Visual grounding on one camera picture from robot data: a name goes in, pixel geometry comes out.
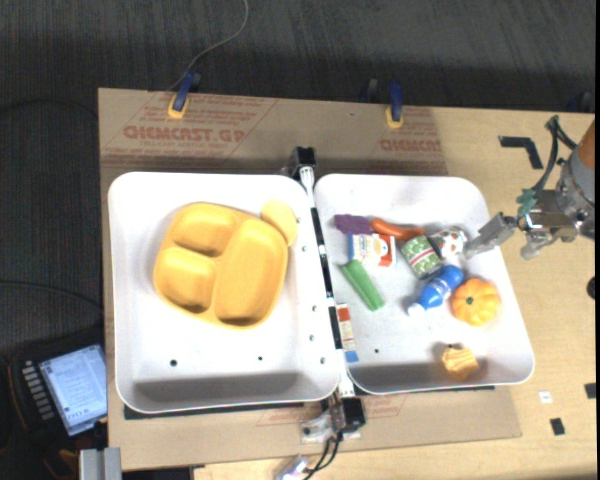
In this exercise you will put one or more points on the blue and white bottle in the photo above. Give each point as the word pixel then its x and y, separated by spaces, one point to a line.
pixel 437 288

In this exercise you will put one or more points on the green celery stick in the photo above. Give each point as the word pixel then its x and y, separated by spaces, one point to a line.
pixel 362 285

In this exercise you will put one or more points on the orange waffle piece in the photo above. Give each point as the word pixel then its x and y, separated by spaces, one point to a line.
pixel 459 360

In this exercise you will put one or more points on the white can with red dots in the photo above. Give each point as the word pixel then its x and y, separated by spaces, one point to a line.
pixel 450 242

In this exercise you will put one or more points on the orange pumpkin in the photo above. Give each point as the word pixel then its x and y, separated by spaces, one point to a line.
pixel 476 302

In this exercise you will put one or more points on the orange sausage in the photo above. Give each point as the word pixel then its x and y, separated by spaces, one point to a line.
pixel 395 229

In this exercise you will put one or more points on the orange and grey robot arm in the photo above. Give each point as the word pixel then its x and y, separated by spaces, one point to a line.
pixel 586 163

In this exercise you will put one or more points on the green and white striped can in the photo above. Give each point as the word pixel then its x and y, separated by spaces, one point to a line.
pixel 420 258

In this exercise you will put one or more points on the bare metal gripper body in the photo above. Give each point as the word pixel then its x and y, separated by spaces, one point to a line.
pixel 555 218

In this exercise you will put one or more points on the thin black and white rod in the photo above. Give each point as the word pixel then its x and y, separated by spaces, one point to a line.
pixel 322 250

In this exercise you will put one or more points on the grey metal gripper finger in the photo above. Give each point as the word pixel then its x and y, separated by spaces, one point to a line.
pixel 535 246
pixel 491 234

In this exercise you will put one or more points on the white and red carton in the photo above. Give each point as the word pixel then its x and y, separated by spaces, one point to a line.
pixel 372 249

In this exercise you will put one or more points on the brown cardboard board red print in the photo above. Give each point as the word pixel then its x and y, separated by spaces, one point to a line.
pixel 280 128

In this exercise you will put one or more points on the red white blue packet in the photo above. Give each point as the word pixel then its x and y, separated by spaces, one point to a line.
pixel 346 330

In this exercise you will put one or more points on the purple grapes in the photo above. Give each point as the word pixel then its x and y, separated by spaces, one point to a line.
pixel 352 224

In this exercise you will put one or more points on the yellow divided plate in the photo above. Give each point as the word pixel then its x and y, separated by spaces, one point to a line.
pixel 245 273

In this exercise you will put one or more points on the white plastic tray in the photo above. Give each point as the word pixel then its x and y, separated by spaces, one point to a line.
pixel 205 368
pixel 405 338

